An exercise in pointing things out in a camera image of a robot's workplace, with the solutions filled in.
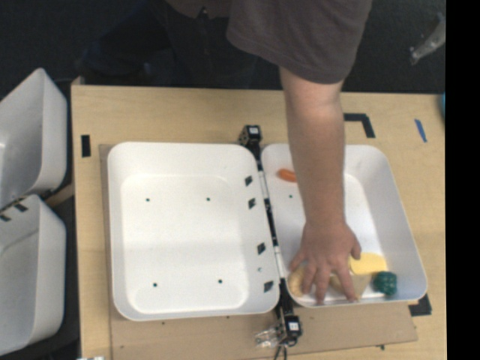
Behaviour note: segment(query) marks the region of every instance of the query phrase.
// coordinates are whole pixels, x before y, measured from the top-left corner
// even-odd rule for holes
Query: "person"
[[[372,1],[148,0],[151,10],[138,7],[82,58],[85,75],[144,83],[145,60],[171,49],[169,84],[210,88],[247,88],[258,57],[279,67],[306,220],[289,267],[306,263],[302,290],[314,285],[320,304],[331,273],[356,300],[348,258],[361,247],[344,209],[341,89]]]

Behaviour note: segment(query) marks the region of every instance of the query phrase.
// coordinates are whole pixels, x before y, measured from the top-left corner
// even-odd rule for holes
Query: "finger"
[[[348,268],[343,268],[337,271],[338,280],[340,280],[340,284],[342,285],[343,293],[346,296],[346,299],[349,302],[354,302],[357,300],[357,296],[355,294],[355,288],[353,286],[352,276],[350,276],[350,272]]]
[[[290,262],[290,271],[294,272],[304,260],[305,255],[301,251],[299,251],[293,258],[293,260]]]
[[[304,294],[310,293],[312,284],[314,283],[314,278],[316,273],[317,273],[317,267],[315,267],[315,265],[308,264],[305,267],[305,273],[304,273],[303,281],[301,283],[301,291]]]
[[[362,246],[357,238],[355,238],[355,243],[353,244],[353,248],[350,253],[354,259],[360,260],[360,256],[362,255]]]
[[[315,277],[315,297],[318,304],[323,304],[330,282],[330,270],[319,269]]]

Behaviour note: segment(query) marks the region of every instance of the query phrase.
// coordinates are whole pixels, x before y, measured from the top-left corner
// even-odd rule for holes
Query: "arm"
[[[290,263],[294,271],[307,261],[302,290],[316,285],[323,302],[330,273],[340,279],[346,297],[356,299],[348,256],[360,257],[360,244],[344,214],[344,116],[342,82],[310,82],[280,68],[286,101],[289,145],[304,203],[306,223],[301,247]]]

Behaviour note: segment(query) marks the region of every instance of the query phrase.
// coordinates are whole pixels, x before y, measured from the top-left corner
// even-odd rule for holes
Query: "forearm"
[[[280,69],[289,144],[307,223],[344,223],[341,84],[318,85]]]

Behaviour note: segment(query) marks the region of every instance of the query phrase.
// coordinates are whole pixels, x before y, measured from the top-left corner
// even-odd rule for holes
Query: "black pants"
[[[226,38],[228,18],[192,19],[164,0],[145,0],[84,52],[84,63],[102,74],[138,71],[155,53],[171,50],[171,86],[248,88],[257,57]]]

